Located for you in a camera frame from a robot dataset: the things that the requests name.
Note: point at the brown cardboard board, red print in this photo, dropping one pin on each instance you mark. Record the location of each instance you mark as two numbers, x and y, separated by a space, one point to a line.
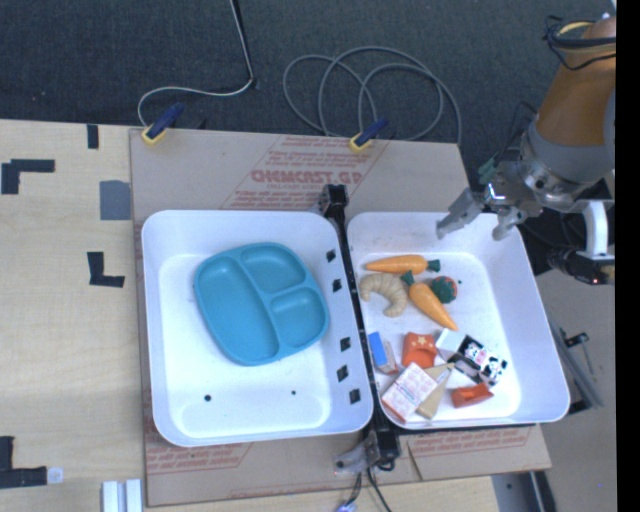
210 175

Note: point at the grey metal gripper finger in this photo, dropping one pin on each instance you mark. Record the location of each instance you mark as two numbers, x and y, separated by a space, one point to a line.
507 220
457 214

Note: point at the black cylinder on white bracket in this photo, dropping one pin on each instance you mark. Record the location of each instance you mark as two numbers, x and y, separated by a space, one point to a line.
595 235

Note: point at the blue and white carton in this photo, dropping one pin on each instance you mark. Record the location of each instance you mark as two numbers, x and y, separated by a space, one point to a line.
381 352

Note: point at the pink and white carton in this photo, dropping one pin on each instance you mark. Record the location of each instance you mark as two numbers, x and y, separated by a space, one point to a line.
407 392

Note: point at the orange-red block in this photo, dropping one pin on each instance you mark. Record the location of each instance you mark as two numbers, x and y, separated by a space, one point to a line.
471 395

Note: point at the blue divided plate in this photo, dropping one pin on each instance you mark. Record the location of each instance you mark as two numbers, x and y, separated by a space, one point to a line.
240 305

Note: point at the orange fries box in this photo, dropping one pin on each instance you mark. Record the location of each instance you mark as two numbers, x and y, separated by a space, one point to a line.
419 350

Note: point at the red tomato with green top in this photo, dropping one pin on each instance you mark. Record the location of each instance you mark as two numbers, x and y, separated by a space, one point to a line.
445 290

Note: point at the thin black rod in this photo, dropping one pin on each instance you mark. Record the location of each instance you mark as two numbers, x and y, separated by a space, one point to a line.
356 300

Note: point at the black and white cow carton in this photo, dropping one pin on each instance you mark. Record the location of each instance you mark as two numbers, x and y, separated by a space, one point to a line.
482 362

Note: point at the beige cheese wedge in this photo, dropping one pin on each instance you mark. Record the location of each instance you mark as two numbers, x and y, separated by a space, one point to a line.
435 395

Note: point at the beige croissant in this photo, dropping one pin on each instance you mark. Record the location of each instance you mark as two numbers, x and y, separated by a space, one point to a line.
385 287

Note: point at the orange carrot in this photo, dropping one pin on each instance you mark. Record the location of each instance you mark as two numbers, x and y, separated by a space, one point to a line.
430 302
397 264

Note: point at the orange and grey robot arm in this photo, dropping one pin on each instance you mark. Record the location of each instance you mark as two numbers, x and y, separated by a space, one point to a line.
575 105

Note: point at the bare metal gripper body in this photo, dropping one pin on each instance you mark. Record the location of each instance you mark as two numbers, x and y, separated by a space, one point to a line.
525 187

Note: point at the white plastic tray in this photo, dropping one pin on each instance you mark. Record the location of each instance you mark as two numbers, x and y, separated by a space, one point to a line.
250 395
505 310

